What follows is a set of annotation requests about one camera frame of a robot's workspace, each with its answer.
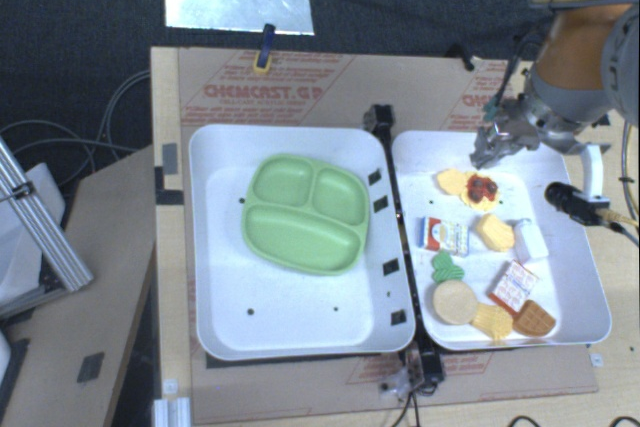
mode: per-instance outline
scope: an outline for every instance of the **white tray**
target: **white tray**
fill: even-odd
[[[346,273],[298,272],[254,255],[244,243],[240,199],[259,164],[278,153],[353,172],[367,185],[371,204],[387,197],[387,208],[375,213],[371,207],[364,254]],[[193,135],[189,157],[196,324],[207,352],[247,360],[395,352],[411,341],[415,318],[387,164],[372,135],[356,129],[210,125]],[[382,179],[369,185],[375,171]],[[393,260],[397,271],[385,275],[383,264]]]
[[[534,220],[540,227],[550,256],[529,261],[525,267],[540,278],[530,299],[538,302],[557,320],[553,331],[542,339],[530,339],[513,332],[494,342],[474,327],[450,326],[441,322],[431,305],[435,283],[431,277],[434,251],[419,246],[420,220],[436,217],[472,228],[482,216],[460,198],[444,194],[435,175],[447,168],[470,171],[469,153],[475,134],[458,132],[404,132],[393,144],[398,187],[407,225],[422,316],[435,342],[450,350],[492,349],[541,344],[595,343],[611,329],[611,314],[591,254],[585,229],[544,199],[554,181],[569,182],[562,157],[542,146],[535,152],[522,150],[504,158],[500,165],[482,171],[498,183],[501,204],[493,210],[501,220]],[[469,256],[453,257],[465,271],[464,281],[481,302],[494,304],[487,296],[507,263],[516,258],[489,251],[473,229]]]

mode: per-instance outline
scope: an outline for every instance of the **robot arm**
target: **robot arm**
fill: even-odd
[[[479,128],[471,162],[491,167],[544,143],[565,155],[575,136],[615,108],[638,125],[638,0],[532,0],[557,15],[517,99]]]

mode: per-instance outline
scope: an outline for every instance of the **wooden table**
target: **wooden table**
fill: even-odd
[[[201,73],[203,77],[207,72],[198,71],[198,67],[205,67],[211,61],[220,60],[220,66],[224,62],[235,59],[238,56],[231,51],[203,50],[202,58],[206,61],[195,59],[179,58],[177,49],[154,49],[152,51],[152,78],[153,78],[153,104],[154,104],[154,158],[156,170],[160,170],[159,180],[162,189],[166,191],[166,197],[156,207],[156,219],[159,227],[157,236],[157,273],[159,286],[159,316],[160,316],[160,359],[161,378],[163,382],[163,399],[174,400],[177,397],[190,397],[192,389],[192,368],[191,350],[189,339],[189,318],[188,318],[188,297],[189,287],[186,279],[187,272],[187,248],[185,234],[185,212],[180,204],[181,191],[188,194],[188,189],[184,187],[185,176],[181,162],[183,159],[184,144],[181,134],[181,117],[185,113],[181,110],[181,98],[178,83],[181,74],[185,73],[183,68],[191,62],[194,66],[194,73]],[[366,88],[367,81],[359,78],[354,70],[362,69],[362,73],[370,73],[375,77],[376,62],[384,60],[381,69],[393,68],[397,72],[402,82],[389,84],[390,90],[406,84],[407,81],[420,83],[420,74],[412,74],[411,67],[416,65],[416,61],[408,58],[391,58],[376,56],[360,56],[349,61],[349,73],[342,74],[336,80],[353,80],[353,95],[365,95],[363,88]],[[419,66],[428,69],[430,64],[434,67],[442,67],[446,72],[450,70],[451,81],[461,79],[461,65],[454,63],[443,64],[442,60],[425,59]],[[323,116],[326,116],[326,124],[335,126],[342,110],[346,107],[342,100],[348,95],[340,96],[334,89],[325,90],[326,101],[334,98],[335,104],[323,110],[315,104],[313,110],[304,113],[305,122],[322,124]],[[433,100],[433,116],[437,118],[438,95],[446,95],[444,86],[439,91],[430,90],[420,93],[426,98]],[[418,112],[411,113],[415,108],[412,104],[422,102],[424,109],[428,104],[424,103],[424,97],[407,98],[397,97],[400,104],[396,109],[396,114],[402,115],[402,119],[413,116],[419,117]],[[373,98],[373,102],[381,102],[380,98]],[[604,194],[611,198],[612,208],[621,213],[626,213],[625,203],[622,196],[622,189],[618,177],[620,176],[620,138],[621,138],[621,118],[613,113],[611,115],[612,125],[610,127],[599,127],[597,130],[588,130],[582,140],[591,142],[610,142],[613,148],[605,154],[604,165],[606,179],[604,183]],[[441,127],[447,128],[445,121]],[[630,155],[630,169],[637,170],[638,167],[638,142],[634,136]],[[167,159],[175,161],[171,164],[171,171],[162,173],[163,166],[166,169]],[[582,186],[581,164],[578,159],[566,159],[567,168],[572,178],[572,182],[578,187]],[[507,425],[509,421],[517,415],[529,415],[543,427],[580,425],[584,427],[602,427],[618,416],[631,415],[640,418],[640,328],[639,328],[639,285],[638,285],[638,250],[627,239],[616,235],[603,228],[590,228],[588,230],[589,241],[595,255],[595,260],[600,277],[606,292],[609,307],[611,309],[613,327],[609,337],[602,343],[592,346],[589,351],[593,356],[597,368],[595,374],[599,391],[597,393],[572,394],[549,396],[545,398],[523,398],[519,400],[501,400],[492,402],[474,402],[466,404],[442,405],[426,407],[421,403],[421,421],[423,425],[429,426],[501,426]],[[324,426],[324,425],[344,425],[361,426],[390,425],[397,418],[399,409],[386,409],[381,411],[369,411],[363,413],[337,414],[331,416],[303,416],[297,418],[277,418],[263,419],[250,425],[260,426]],[[410,411],[407,419],[402,425],[414,425],[413,413]],[[228,425],[240,425],[239,423],[227,423]]]

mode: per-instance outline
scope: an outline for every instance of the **green plate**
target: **green plate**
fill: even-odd
[[[260,164],[242,211],[242,236],[254,253],[313,274],[353,267],[368,226],[369,194],[356,175],[295,155]]]

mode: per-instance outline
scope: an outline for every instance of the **red topping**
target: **red topping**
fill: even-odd
[[[467,181],[467,192],[469,199],[474,203],[480,203],[482,198],[494,201],[496,199],[496,193],[498,192],[498,186],[491,178],[473,175]]]

